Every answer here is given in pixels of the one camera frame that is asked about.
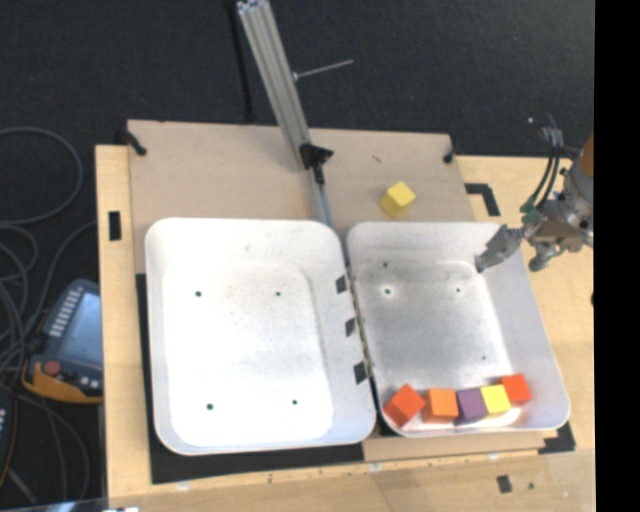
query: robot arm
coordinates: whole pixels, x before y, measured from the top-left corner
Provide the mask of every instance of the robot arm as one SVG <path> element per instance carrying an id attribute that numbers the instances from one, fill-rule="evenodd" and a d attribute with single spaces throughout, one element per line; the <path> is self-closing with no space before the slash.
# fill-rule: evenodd
<path id="1" fill-rule="evenodd" d="M 519 229 L 502 226 L 487 243 L 487 250 L 476 257 L 476 268 L 482 272 L 497 265 L 518 250 L 523 240 L 536 249 L 529 268 L 537 272 L 546 268 L 552 258 L 565 251 L 577 252 L 584 245 L 593 248 L 593 171 L 594 133 L 585 143 L 571 168 L 558 171 L 562 136 L 557 128 L 546 128 L 552 154 L 545 175 L 536 192 L 523 205 L 525 214 Z M 563 190 L 550 198 L 557 174 L 564 176 Z M 539 202 L 544 186 L 546 191 Z"/>

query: empty white tray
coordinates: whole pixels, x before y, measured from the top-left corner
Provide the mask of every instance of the empty white tray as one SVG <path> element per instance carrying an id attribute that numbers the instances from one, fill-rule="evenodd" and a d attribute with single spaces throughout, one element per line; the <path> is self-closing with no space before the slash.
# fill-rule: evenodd
<path id="1" fill-rule="evenodd" d="M 500 418 L 399 428 L 408 437 L 551 430 L 569 401 L 520 253 L 476 271 L 474 256 L 499 226 L 378 222 L 355 226 L 347 246 L 381 406 L 405 383 L 462 390 L 523 373 L 533 399 Z"/>
<path id="2" fill-rule="evenodd" d="M 356 443 L 375 423 L 333 231 L 165 219 L 146 237 L 154 421 L 184 455 Z"/>

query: black floor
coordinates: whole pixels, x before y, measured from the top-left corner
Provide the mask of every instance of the black floor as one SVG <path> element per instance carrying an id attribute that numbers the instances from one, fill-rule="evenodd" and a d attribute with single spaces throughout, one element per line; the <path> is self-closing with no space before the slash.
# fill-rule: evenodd
<path id="1" fill-rule="evenodd" d="M 96 144 L 113 142 L 127 119 L 245 121 L 222 3 L 0 0 L 0 132 L 16 126 L 51 130 L 77 149 L 86 171 L 69 208 L 25 226 L 40 249 L 29 273 L 27 313 L 35 308 L 60 245 L 95 217 Z M 273 0 L 273 7 L 295 71 L 354 60 L 299 83 L 310 126 L 445 132 L 458 153 L 491 155 L 545 154 L 530 117 L 551 114 L 573 147 L 593 128 L 595 0 Z M 244 48 L 256 121 L 272 124 Z M 3 223 L 61 203 L 73 190 L 74 173 L 68 152 L 49 139 L 0 137 L 0 244 L 28 259 L 28 244 Z M 0 282 L 15 271 L 11 265 L 0 255 Z M 47 304 L 78 277 L 98 280 L 94 230 L 63 256 Z M 9 285 L 16 297 L 18 288 Z M 5 317 L 0 310 L 0 333 Z M 100 496 L 98 409 L 50 405 L 84 440 L 91 458 L 87 497 Z M 66 497 L 77 498 L 85 472 L 81 452 L 73 436 L 59 430 Z M 39 502 L 65 497 L 47 416 L 28 404 L 20 407 L 11 467 Z M 7 479 L 0 508 L 30 504 Z"/>

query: colored block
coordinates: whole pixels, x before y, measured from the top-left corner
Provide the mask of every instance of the colored block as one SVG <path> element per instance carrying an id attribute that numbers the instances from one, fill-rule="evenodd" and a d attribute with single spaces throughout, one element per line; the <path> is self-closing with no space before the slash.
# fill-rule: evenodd
<path id="1" fill-rule="evenodd" d="M 505 412 L 511 410 L 511 402 L 507 396 L 507 390 L 502 384 L 481 387 L 480 392 L 487 406 L 489 416 L 502 416 Z"/>
<path id="2" fill-rule="evenodd" d="M 403 427 L 425 406 L 425 401 L 409 384 L 405 384 L 393 395 L 383 411 L 399 427 Z"/>
<path id="3" fill-rule="evenodd" d="M 384 211 L 391 217 L 396 217 L 415 200 L 416 195 L 413 193 L 413 190 L 403 181 L 399 181 L 385 192 L 380 199 L 380 206 L 382 206 Z"/>
<path id="4" fill-rule="evenodd" d="M 507 396 L 512 404 L 521 404 L 531 400 L 531 390 L 521 373 L 502 377 L 500 384 L 507 390 Z"/>
<path id="5" fill-rule="evenodd" d="M 460 414 L 456 392 L 453 389 L 431 388 L 423 395 L 426 405 L 422 409 L 422 421 L 448 423 Z"/>
<path id="6" fill-rule="evenodd" d="M 478 421 L 486 418 L 489 412 L 479 389 L 465 389 L 456 393 L 460 416 L 456 424 Z"/>

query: yellow cube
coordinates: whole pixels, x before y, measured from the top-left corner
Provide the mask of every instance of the yellow cube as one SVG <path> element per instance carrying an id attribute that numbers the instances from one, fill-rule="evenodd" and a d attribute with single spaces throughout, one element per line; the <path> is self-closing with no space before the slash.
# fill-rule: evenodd
<path id="1" fill-rule="evenodd" d="M 405 182 L 399 181 L 385 192 L 380 199 L 380 206 L 382 206 L 384 211 L 391 217 L 397 217 L 402 210 L 415 200 L 416 195 L 413 193 L 413 190 L 411 190 Z"/>
<path id="2" fill-rule="evenodd" d="M 490 418 L 502 416 L 511 410 L 509 395 L 507 395 L 507 390 L 502 384 L 484 386 L 480 388 L 480 393 L 482 393 L 482 398 L 487 406 L 487 412 Z"/>

